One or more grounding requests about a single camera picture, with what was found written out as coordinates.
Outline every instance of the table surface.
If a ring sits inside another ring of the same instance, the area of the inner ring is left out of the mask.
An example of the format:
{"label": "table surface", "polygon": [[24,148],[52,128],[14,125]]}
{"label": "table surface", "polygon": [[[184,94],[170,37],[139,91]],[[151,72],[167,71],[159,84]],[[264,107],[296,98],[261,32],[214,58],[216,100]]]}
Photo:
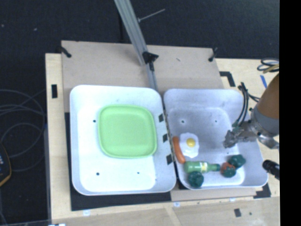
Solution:
{"label": "table surface", "polygon": [[[65,47],[72,48],[75,42],[65,42]],[[80,43],[83,52],[79,56],[81,63],[87,63],[89,55],[87,48],[101,48],[97,52],[98,56],[111,55],[112,64],[118,64],[122,59],[123,65],[136,64],[134,59],[135,52],[132,45],[124,44],[108,44],[108,43]],[[161,93],[168,88],[173,88],[177,85],[178,88],[224,88],[237,89],[237,85],[243,81],[248,88],[250,94],[260,97],[265,90],[261,80],[262,72],[256,70],[260,64],[260,60],[246,60],[246,59],[214,59],[212,68],[207,68],[205,71],[194,71],[187,74],[181,69],[192,68],[195,70],[195,61],[200,59],[200,54],[211,53],[209,49],[202,48],[183,48],[183,47],[164,47],[164,46],[149,46],[150,52],[156,51],[165,56],[162,61],[166,64],[168,59],[173,59],[174,62],[185,62],[181,68],[176,63],[171,63],[168,70],[164,67],[156,70],[158,85],[162,84]],[[201,196],[194,194],[183,194],[180,190],[172,190],[172,202],[165,203],[151,203],[142,205],[127,205],[115,206],[92,210],[71,211],[70,199],[70,185],[69,185],[69,170],[67,161],[67,147],[66,147],[66,133],[64,113],[68,111],[66,106],[66,95],[68,90],[75,84],[72,77],[77,77],[77,74],[82,74],[74,67],[74,70],[66,72],[70,67],[64,68],[66,61],[65,55],[62,54],[46,54],[46,80],[47,80],[47,106],[48,106],[48,143],[49,143],[49,169],[50,169],[50,202],[51,202],[51,218],[54,223],[68,223],[69,225],[80,225],[83,222],[89,225],[97,225],[101,220],[103,225],[190,225],[192,222],[201,221],[203,225],[215,225],[222,222],[224,225],[279,225],[280,224],[280,183],[273,175],[269,175],[268,185],[271,191],[271,197],[254,199],[254,193],[262,191],[263,188],[248,188],[246,190],[216,190],[215,192],[205,193]],[[170,70],[174,71],[176,75],[170,76]],[[137,66],[138,75],[143,73],[141,67]],[[106,66],[107,70],[114,70],[113,66]],[[220,77],[219,72],[230,72],[235,87],[230,86],[226,77]],[[187,78],[190,78],[191,83],[187,83]],[[269,83],[273,78],[274,73],[264,74],[264,78]],[[111,78],[111,83],[116,83],[120,80],[117,76],[111,76],[107,71],[105,78]],[[57,97],[52,96],[52,85],[57,85]],[[255,106],[255,102],[250,100],[250,107]],[[279,163],[278,150],[270,150],[266,146],[259,143],[262,156]]]}

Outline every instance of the green plate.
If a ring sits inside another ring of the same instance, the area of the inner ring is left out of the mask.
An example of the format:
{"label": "green plate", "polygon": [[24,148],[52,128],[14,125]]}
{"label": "green plate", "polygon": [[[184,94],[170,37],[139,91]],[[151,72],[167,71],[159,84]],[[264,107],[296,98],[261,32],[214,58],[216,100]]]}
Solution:
{"label": "green plate", "polygon": [[108,105],[98,117],[98,136],[102,151],[116,158],[142,158],[157,149],[152,114],[136,105]]}

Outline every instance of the brown cylinder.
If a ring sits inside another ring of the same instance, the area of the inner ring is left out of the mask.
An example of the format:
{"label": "brown cylinder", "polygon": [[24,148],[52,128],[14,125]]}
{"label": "brown cylinder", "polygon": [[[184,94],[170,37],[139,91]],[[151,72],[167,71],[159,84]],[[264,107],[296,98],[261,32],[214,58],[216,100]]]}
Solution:
{"label": "brown cylinder", "polygon": [[258,111],[270,118],[279,119],[279,74],[270,82],[257,104]]}

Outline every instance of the black floor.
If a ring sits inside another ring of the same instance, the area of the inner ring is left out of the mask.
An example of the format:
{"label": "black floor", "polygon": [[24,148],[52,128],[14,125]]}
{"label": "black floor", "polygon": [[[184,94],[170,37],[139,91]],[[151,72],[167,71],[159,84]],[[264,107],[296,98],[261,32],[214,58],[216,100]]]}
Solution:
{"label": "black floor", "polygon": [[[140,23],[149,45],[217,48],[219,58],[279,58],[280,0],[131,2],[139,18],[165,9]],[[1,213],[8,223],[48,217],[39,137],[47,118],[39,105],[46,113],[45,53],[57,52],[61,40],[121,42],[113,0],[0,0],[0,138],[14,169],[0,187],[0,224]],[[129,42],[127,36],[122,42]],[[3,114],[3,105],[27,99],[15,91],[40,94],[26,108]]]}

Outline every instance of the white tray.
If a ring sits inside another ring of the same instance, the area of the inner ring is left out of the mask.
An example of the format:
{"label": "white tray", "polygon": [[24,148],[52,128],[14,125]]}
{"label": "white tray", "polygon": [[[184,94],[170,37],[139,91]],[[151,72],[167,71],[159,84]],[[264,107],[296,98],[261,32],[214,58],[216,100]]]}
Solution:
{"label": "white tray", "polygon": [[[232,178],[225,178],[220,172],[204,173],[201,189],[226,187],[260,187],[267,183],[268,174],[263,169],[263,158],[257,141],[238,143],[232,148],[224,148],[222,143],[227,130],[239,117],[243,107],[242,95],[230,89],[171,89],[164,95],[166,119],[171,136],[190,132],[199,139],[199,154],[190,161],[207,161],[222,164],[229,157],[242,154],[246,159]],[[176,161],[179,179],[191,190],[188,174],[183,164]]]}
{"label": "white tray", "polygon": [[[153,115],[157,150],[149,157],[118,159],[99,146],[97,115],[111,104],[139,105]],[[71,170],[75,189],[84,195],[140,194],[170,191],[176,183],[162,100],[149,88],[79,85],[70,93]]]}

